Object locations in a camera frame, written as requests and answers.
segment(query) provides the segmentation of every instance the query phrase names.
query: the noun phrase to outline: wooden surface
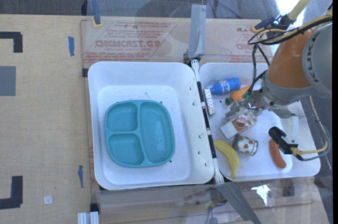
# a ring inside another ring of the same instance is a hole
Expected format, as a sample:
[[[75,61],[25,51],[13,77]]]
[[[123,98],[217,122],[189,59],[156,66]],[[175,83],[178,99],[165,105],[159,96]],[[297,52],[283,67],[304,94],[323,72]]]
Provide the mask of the wooden surface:
[[[23,203],[0,210],[0,223],[77,223],[90,210],[81,19],[0,15],[0,31],[23,35],[23,53],[0,40],[0,66],[16,67],[16,96],[0,96],[0,199],[11,196],[12,176],[23,176]]]

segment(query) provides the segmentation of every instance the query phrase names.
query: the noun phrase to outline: blue plastic bottle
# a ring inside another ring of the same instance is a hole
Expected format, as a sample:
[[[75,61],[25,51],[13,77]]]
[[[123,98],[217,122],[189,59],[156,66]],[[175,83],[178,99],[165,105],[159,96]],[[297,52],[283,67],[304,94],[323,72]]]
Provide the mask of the blue plastic bottle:
[[[210,88],[213,95],[225,95],[230,91],[235,91],[241,88],[241,82],[238,78],[230,78],[217,82]]]

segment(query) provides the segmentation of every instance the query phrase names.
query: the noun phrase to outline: banana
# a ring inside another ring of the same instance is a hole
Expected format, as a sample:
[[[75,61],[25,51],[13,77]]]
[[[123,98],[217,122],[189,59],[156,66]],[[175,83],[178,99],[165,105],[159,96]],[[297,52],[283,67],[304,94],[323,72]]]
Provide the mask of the banana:
[[[229,143],[222,141],[220,139],[214,141],[214,144],[216,148],[227,157],[232,171],[231,176],[233,178],[236,178],[236,170],[239,167],[239,158],[237,152],[235,151],[234,148],[232,148],[232,146]]]

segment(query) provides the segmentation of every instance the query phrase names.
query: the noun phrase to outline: sausage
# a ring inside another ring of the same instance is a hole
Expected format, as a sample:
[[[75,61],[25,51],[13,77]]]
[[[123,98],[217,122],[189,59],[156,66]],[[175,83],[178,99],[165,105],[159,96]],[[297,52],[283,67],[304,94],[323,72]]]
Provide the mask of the sausage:
[[[281,157],[278,144],[275,143],[272,139],[270,140],[270,152],[276,165],[279,168],[284,169],[286,167],[286,163],[284,159]]]

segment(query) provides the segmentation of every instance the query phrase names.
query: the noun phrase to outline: white tray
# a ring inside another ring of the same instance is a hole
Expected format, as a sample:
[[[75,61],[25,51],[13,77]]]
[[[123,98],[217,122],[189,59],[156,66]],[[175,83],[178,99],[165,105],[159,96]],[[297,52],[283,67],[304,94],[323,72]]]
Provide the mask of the white tray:
[[[97,62],[88,72],[94,168],[105,189],[201,184],[214,165],[193,70],[183,63]],[[175,153],[153,167],[124,167],[109,156],[104,132],[106,110],[125,100],[153,100],[167,108],[174,128]]]
[[[257,65],[257,74],[260,74],[266,69],[266,64]],[[251,63],[206,63],[200,69],[200,79],[202,87],[211,87],[219,80],[238,77],[242,86],[251,84],[253,66]],[[255,89],[260,88],[260,82],[257,83]],[[213,104],[216,114],[209,117],[210,127],[213,139],[223,139],[232,143],[233,138],[226,139],[220,127],[226,123],[225,115],[230,110],[230,106],[226,105],[224,100],[230,94],[224,96],[213,95]],[[289,106],[290,111],[295,113],[298,118],[298,133],[295,138],[295,143],[299,144],[299,149],[312,150],[315,144],[307,124],[305,114],[300,102],[293,103]],[[302,162],[291,155],[283,155],[283,159],[287,163],[286,168],[279,169],[273,162],[270,151],[269,141],[270,136],[268,131],[271,127],[277,126],[282,130],[280,118],[272,111],[263,111],[258,117],[258,121],[251,128],[246,129],[241,134],[256,139],[259,142],[257,153],[254,156],[238,153],[240,158],[240,166],[237,169],[237,177],[231,177],[231,170],[226,157],[217,150],[217,158],[219,159],[219,167],[221,173],[232,181],[253,181],[253,180],[268,180],[279,178],[291,178],[301,176],[314,176],[320,170],[321,163],[317,158],[312,161]],[[308,154],[306,157],[312,157],[316,154]]]

